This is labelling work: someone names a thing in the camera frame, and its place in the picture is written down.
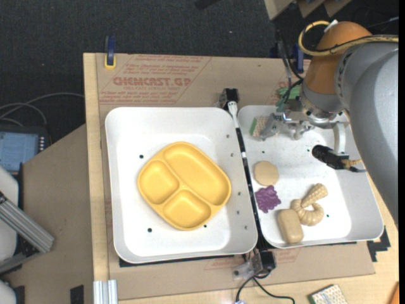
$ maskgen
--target black carpet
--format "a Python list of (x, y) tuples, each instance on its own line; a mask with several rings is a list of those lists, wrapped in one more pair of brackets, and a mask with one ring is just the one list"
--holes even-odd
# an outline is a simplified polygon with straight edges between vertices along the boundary
[[(333, 18), (367, 27), (395, 16), (399, 0), (354, 0)], [(323, 6), (303, 19), (292, 4), (270, 21), (263, 0), (0, 0), (0, 107), (55, 92), (83, 94), (82, 54), (103, 52), (106, 35), (115, 36), (118, 53), (265, 58), (276, 29), (292, 46), (316, 20), (330, 20)], [(370, 31), (398, 34), (398, 23)], [(76, 96), (33, 105), (44, 112), (53, 141), (85, 122)], [(43, 122), (29, 108), (8, 118)]]

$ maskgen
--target cardboard sheet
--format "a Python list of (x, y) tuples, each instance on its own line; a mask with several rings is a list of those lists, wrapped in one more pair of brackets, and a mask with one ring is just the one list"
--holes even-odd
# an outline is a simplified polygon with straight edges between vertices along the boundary
[[(121, 267), (113, 246), (111, 192), (104, 120), (119, 106), (214, 106), (224, 88), (237, 88), (239, 107), (274, 105), (287, 86), (281, 60), (118, 54), (115, 70), (97, 54), (97, 86), (110, 279), (118, 281), (120, 300), (238, 288), (232, 269), (241, 256)], [(277, 268), (263, 284), (373, 274), (366, 243), (273, 250)]]
[(55, 238), (49, 253), (2, 276), (11, 287), (24, 287), (25, 304), (77, 303), (71, 289), (92, 303), (88, 181), (85, 125), (24, 164), (24, 211)]

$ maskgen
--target metal bracket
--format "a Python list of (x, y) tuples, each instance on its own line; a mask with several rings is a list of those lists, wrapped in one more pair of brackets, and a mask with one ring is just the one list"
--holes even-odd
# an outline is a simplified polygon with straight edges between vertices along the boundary
[(304, 133), (309, 132), (310, 130), (314, 129), (315, 126), (311, 125), (309, 121), (303, 121), (299, 124), (295, 125), (295, 132), (294, 132), (294, 139), (297, 141), (299, 140)]
[(284, 114), (271, 113), (266, 121), (264, 129), (260, 131), (260, 137), (262, 140), (280, 133), (284, 118)]
[(235, 101), (239, 102), (239, 92), (236, 88), (225, 88), (222, 90), (220, 99), (218, 100), (218, 106), (224, 110), (228, 110), (228, 102)]
[[(34, 222), (18, 206), (14, 205), (0, 191), (0, 219), (9, 225), (24, 240), (30, 243), (38, 252), (47, 253), (51, 251), (54, 241), (52, 235), (45, 231), (39, 224)], [(26, 261), (27, 256), (15, 255), (0, 265), (0, 273), (8, 271)]]
[(232, 276), (234, 281), (246, 280), (251, 278), (263, 270), (260, 253), (256, 253), (247, 262), (233, 269)]
[(94, 304), (118, 304), (118, 288), (115, 279), (93, 282)]

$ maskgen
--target yellow divided plate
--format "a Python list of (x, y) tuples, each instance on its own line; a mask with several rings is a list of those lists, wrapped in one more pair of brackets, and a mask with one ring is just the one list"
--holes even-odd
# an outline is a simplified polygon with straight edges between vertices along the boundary
[(228, 201), (231, 185), (221, 168), (187, 142), (163, 148), (141, 169), (138, 189), (170, 225), (194, 230)]

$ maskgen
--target table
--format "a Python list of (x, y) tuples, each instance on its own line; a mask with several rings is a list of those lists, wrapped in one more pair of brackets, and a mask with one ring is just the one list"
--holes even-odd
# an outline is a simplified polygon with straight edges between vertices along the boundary
[[(101, 149), (103, 130), (100, 125), (97, 88), (99, 81), (96, 71), (97, 58), (100, 57), (102, 57), (100, 54), (84, 54), (86, 124), (23, 166), (24, 211), (55, 237), (50, 253), (38, 256), (24, 263), (21, 269), (1, 276), (2, 280), (8, 281), (14, 288), (24, 286), (25, 304), (90, 304), (93, 281), (108, 281), (111, 276), (116, 275), (115, 268), (109, 261), (111, 252), (108, 251), (104, 202), (104, 194), (107, 191), (104, 190), (103, 181), (103, 166), (105, 166)], [(148, 62), (153, 64), (154, 58), (158, 56), (149, 56), (147, 58), (149, 61), (144, 61), (145, 64)], [(224, 85), (240, 89), (240, 106), (248, 103), (270, 105), (276, 99), (273, 95), (274, 89), (285, 80), (284, 66), (277, 60), (192, 57), (192, 61), (196, 60), (201, 61), (196, 63), (200, 64), (196, 67), (204, 67), (206, 71), (194, 73), (194, 84), (206, 87), (206, 94), (198, 94), (198, 98), (186, 98), (188, 100), (185, 100), (185, 94), (182, 94), (177, 99), (180, 106), (211, 105), (216, 101)], [(391, 247), (388, 251), (377, 253), (377, 262), (371, 263), (369, 259), (375, 274), (367, 272), (355, 277), (331, 278), (334, 272), (329, 272), (330, 274), (325, 274), (322, 279), (281, 282), (265, 288), (275, 295), (291, 296), (296, 303), (308, 303), (307, 295), (331, 284), (338, 284), (350, 304), (390, 304), (399, 282), (398, 230), (378, 193), (376, 199)], [(201, 274), (199, 281), (204, 283), (207, 278), (219, 273), (228, 276), (227, 271), (221, 271), (212, 270), (211, 274)], [(280, 271), (281, 265), (274, 270), (273, 277), (280, 275)], [(145, 280), (139, 276), (139, 274), (131, 276), (135, 281), (132, 285), (135, 288), (147, 289), (147, 282), (154, 280), (153, 274), (149, 274)], [(233, 303), (241, 283), (232, 283), (231, 279), (227, 287), (217, 285), (216, 288), (211, 287), (210, 291), (198, 291), (198, 288), (194, 288), (193, 292), (186, 293), (187, 289), (190, 289), (189, 285), (186, 288), (171, 278), (166, 288), (165, 285), (161, 285), (161, 293), (171, 295), (152, 296), (148, 290), (143, 290), (143, 298), (127, 298), (120, 300), (120, 304)], [(78, 294), (77, 298), (82, 298), (83, 301), (72, 301), (75, 297), (72, 292)], [(241, 298), (247, 303), (264, 304), (270, 301), (262, 290), (252, 287), (252, 284), (248, 284), (242, 291)], [(287, 303), (287, 301), (272, 299), (272, 303)]]
[[(97, 56), (96, 54), (84, 54), (87, 147), (89, 156), (89, 191), (94, 280), (107, 281), (109, 279), (109, 262), (106, 237), (106, 218), (104, 214), (105, 190), (103, 183), (103, 157), (100, 149), (100, 140), (102, 139), (102, 136), (100, 130), (101, 120), (97, 89), (97, 79), (99, 79), (99, 77), (97, 77), (97, 57), (100, 56)], [(263, 73), (263, 68), (268, 67), (270, 61), (271, 60), (265, 59), (238, 59), (231, 61), (229, 58), (210, 58), (209, 62), (211, 62), (211, 67), (215, 67), (213, 65), (215, 62), (217, 66), (223, 65), (224, 72), (230, 73), (235, 73), (235, 71), (240, 70), (241, 67), (245, 69), (248, 68), (250, 76), (254, 81), (252, 85), (262, 87), (263, 81), (269, 80), (269, 77), (266, 78)], [(278, 75), (279, 77), (277, 77), (277, 79), (280, 80), (282, 79), (282, 75), (279, 74), (280, 73), (276, 71), (269, 74), (269, 76)], [(260, 97), (260, 95), (255, 95), (251, 100), (245, 100), (246, 103), (254, 103), (257, 101), (263, 103), (263, 96)], [(194, 100), (194, 102), (196, 106), (204, 103), (204, 101), (201, 100)], [(267, 98), (264, 102), (271, 102), (271, 98)], [(189, 103), (189, 101), (183, 101), (182, 104), (182, 100), (180, 100), (179, 105), (182, 106), (187, 103)], [(376, 198), (391, 242), (391, 248), (389, 248), (387, 252), (378, 253), (378, 262), (375, 263), (376, 274), (350, 278), (298, 282), (294, 284), (272, 285), (270, 289), (271, 292), (276, 295), (292, 296), (295, 298), (296, 303), (307, 303), (308, 294), (314, 293), (330, 284), (338, 284), (343, 289), (349, 303), (389, 303), (399, 280), (398, 231), (385, 204), (377, 192)], [(233, 303), (236, 292), (236, 289), (229, 289), (203, 293), (160, 296), (158, 298), (123, 300), (120, 301), (120, 303)], [(242, 297), (246, 299), (248, 303), (253, 300), (255, 303), (268, 303), (267, 295), (257, 287), (246, 288), (243, 290)]]

